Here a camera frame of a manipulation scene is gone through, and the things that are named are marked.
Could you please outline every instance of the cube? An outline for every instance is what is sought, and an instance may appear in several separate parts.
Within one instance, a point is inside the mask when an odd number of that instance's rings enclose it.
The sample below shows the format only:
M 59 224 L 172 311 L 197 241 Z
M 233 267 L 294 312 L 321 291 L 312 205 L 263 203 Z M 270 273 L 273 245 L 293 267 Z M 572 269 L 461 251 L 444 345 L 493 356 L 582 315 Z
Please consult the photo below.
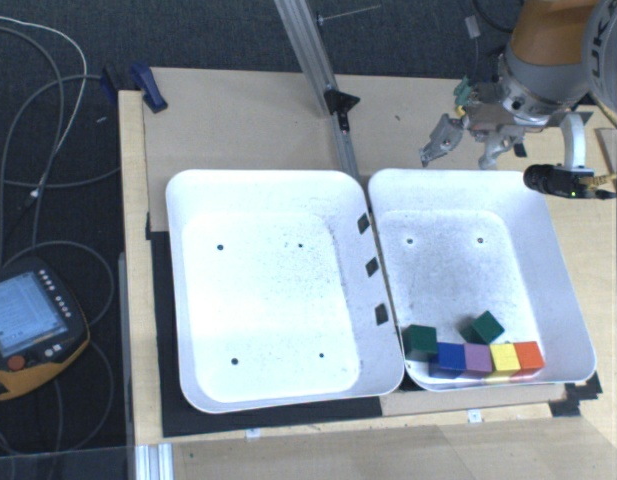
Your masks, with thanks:
M 473 322 L 460 331 L 461 336 L 468 343 L 489 345 L 504 332 L 504 328 L 492 316 L 490 311 L 484 311 Z
M 428 374 L 442 379 L 456 379 L 466 370 L 463 344 L 437 343 L 437 354 L 430 358 Z
M 513 343 L 513 345 L 515 346 L 521 368 L 515 374 L 515 377 L 532 375 L 546 365 L 541 350 L 539 350 L 539 344 L 536 341 L 523 341 Z
M 509 380 L 521 370 L 517 351 L 512 343 L 492 344 L 490 354 L 492 355 L 493 372 L 488 376 L 488 380 Z
M 482 379 L 492 373 L 492 356 L 488 345 L 464 343 L 466 371 L 462 378 Z
M 437 329 L 425 325 L 410 325 L 402 333 L 404 353 L 411 361 L 428 361 L 437 353 Z

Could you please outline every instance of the white tray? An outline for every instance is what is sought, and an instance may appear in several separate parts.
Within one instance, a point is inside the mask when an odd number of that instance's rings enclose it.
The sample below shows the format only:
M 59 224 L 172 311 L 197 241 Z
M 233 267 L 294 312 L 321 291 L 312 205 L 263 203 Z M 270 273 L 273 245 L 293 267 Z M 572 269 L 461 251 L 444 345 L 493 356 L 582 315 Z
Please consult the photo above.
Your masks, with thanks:
M 459 334 L 489 310 L 505 329 L 496 343 L 537 341 L 546 366 L 517 383 L 579 382 L 595 370 L 592 343 L 545 197 L 520 172 L 402 170 L 377 172 L 369 197 L 395 318 Z M 439 379 L 406 360 L 408 375 L 429 390 L 479 386 Z
M 190 170 L 169 182 L 166 203 L 181 387 L 194 407 L 375 396 L 400 384 L 399 336 L 351 177 Z

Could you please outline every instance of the purple block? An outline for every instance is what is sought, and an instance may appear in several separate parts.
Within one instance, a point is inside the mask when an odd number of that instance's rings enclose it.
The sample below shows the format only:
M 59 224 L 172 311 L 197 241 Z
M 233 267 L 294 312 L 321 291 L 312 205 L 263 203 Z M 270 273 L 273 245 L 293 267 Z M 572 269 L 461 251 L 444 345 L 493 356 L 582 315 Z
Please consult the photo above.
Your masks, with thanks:
M 492 373 L 492 356 L 488 345 L 464 343 L 466 371 L 462 377 L 481 379 Z
M 428 374 L 431 377 L 456 379 L 466 369 L 464 346 L 457 343 L 437 343 L 437 354 L 430 358 Z

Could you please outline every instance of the dark green block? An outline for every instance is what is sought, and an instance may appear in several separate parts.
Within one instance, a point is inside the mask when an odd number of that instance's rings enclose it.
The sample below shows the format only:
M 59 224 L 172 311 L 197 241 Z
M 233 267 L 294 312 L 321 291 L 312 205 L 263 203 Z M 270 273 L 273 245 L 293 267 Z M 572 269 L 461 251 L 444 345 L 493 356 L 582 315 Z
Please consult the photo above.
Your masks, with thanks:
M 403 333 L 406 359 L 428 361 L 437 353 L 437 329 L 425 325 L 410 325 Z
M 504 333 L 504 328 L 492 316 L 490 311 L 484 311 L 469 326 L 460 331 L 468 343 L 480 343 L 490 345 L 495 339 Z

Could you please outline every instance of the red block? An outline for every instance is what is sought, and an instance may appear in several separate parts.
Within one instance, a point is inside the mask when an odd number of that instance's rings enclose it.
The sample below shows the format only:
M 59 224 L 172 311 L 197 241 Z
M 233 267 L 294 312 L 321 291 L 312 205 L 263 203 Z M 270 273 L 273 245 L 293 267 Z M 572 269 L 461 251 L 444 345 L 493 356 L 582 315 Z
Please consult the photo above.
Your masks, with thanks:
M 514 375 L 515 377 L 532 375 L 546 365 L 536 341 L 524 341 L 513 343 L 513 345 L 521 366 L 521 370 Z

